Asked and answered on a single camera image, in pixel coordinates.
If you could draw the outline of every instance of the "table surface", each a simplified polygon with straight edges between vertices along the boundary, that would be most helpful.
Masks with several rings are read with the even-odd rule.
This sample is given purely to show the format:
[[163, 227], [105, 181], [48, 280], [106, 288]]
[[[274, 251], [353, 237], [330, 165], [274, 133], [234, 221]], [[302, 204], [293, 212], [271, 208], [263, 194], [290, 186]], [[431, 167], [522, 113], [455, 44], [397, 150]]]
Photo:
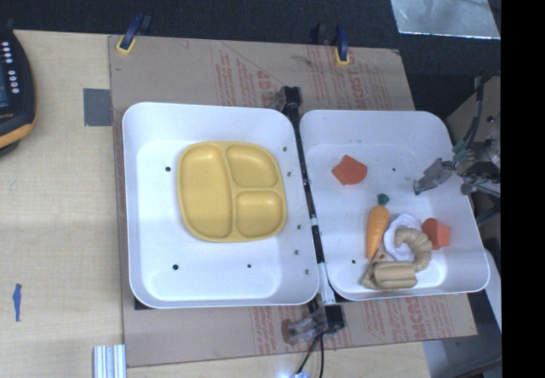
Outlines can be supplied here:
[[[83, 120], [83, 90], [110, 88], [108, 36], [15, 34], [32, 64], [39, 116], [0, 158], [0, 376], [90, 377], [93, 347], [123, 343], [112, 128]], [[287, 378], [303, 357], [130, 368], [127, 376]], [[319, 352], [305, 369], [318, 375]], [[420, 342], [325, 352], [325, 377], [397, 375], [429, 376]]]

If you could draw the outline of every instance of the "blue clamp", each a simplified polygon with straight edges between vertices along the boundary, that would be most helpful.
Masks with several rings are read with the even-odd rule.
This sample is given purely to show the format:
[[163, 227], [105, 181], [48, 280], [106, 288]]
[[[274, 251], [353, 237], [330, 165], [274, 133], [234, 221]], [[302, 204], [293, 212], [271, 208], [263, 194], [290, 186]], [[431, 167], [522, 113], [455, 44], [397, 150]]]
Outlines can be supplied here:
[[308, 43], [311, 45], [327, 45], [329, 42], [326, 37], [325, 23], [320, 22], [310, 29], [308, 33]]
[[336, 27], [335, 37], [335, 59], [338, 66], [345, 66], [350, 63], [348, 58], [348, 36], [347, 32], [340, 25]]
[[150, 21], [151, 18], [149, 16], [145, 16], [142, 12], [138, 12], [131, 21], [127, 32], [119, 39], [119, 42], [116, 45], [116, 50], [121, 55], [130, 54], [130, 52], [135, 47], [135, 36], [137, 34], [142, 34], [142, 32], [146, 32], [149, 27]]

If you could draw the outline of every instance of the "yellow divided plate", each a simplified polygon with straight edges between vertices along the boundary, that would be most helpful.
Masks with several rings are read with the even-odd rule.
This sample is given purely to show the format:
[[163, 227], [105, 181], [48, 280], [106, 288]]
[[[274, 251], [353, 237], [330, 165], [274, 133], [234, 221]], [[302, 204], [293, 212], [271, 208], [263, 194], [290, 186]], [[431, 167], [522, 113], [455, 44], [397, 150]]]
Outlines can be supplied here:
[[211, 242], [269, 238], [284, 227], [286, 196], [274, 156], [245, 142], [201, 142], [178, 158], [178, 202], [189, 231]]

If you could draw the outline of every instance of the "black cable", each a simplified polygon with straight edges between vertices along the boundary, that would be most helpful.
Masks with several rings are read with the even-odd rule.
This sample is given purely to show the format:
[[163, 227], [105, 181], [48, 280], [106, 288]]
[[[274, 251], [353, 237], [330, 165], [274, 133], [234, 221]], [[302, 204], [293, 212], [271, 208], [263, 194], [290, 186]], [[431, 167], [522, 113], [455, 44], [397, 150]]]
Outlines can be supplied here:
[[321, 367], [320, 367], [320, 377], [322, 376], [324, 372], [324, 332], [320, 332], [314, 337], [312, 345], [308, 348], [307, 355], [303, 359], [301, 366], [299, 366], [299, 369], [296, 371], [295, 375], [300, 374], [303, 371], [303, 368], [305, 367], [305, 364], [307, 364], [307, 360], [310, 357], [310, 354], [313, 353], [313, 349], [316, 346], [316, 344], [320, 342], [321, 346], [321, 353], [322, 353], [322, 361], [321, 361]]
[[471, 122], [471, 126], [469, 127], [468, 133], [464, 136], [467, 149], [471, 148], [471, 145], [473, 144], [473, 140], [475, 139], [475, 136], [477, 135], [477, 130], [479, 129], [480, 117], [483, 111], [484, 96], [485, 96], [485, 81], [483, 80], [483, 78], [481, 78], [479, 80], [479, 84], [477, 85], [477, 94], [476, 94], [476, 101], [475, 101], [477, 104], [477, 110], [475, 111], [475, 115], [473, 116], [473, 121]]
[[324, 333], [320, 334], [320, 376], [324, 375]]

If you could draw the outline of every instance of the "orange carrot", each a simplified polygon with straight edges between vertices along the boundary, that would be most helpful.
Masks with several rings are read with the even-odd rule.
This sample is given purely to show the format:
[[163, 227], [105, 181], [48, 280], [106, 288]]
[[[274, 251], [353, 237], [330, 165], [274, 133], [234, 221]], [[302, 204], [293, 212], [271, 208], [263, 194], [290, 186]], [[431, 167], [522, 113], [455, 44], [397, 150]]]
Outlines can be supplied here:
[[371, 259], [376, 253], [386, 231], [390, 212], [385, 207], [390, 198], [381, 193], [378, 195], [378, 205], [371, 209], [367, 219], [367, 258]]

